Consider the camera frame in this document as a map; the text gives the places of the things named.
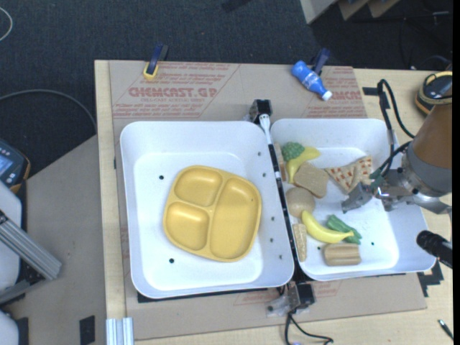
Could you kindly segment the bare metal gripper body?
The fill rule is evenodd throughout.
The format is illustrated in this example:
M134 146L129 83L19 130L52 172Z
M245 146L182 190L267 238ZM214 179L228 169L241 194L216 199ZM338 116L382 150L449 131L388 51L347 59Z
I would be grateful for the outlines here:
M417 173L410 168L398 168L388 172L377 189L377 197L407 196L407 202L401 204L417 205L435 214L451 214L452 207L441 201L451 190L451 171L434 168Z

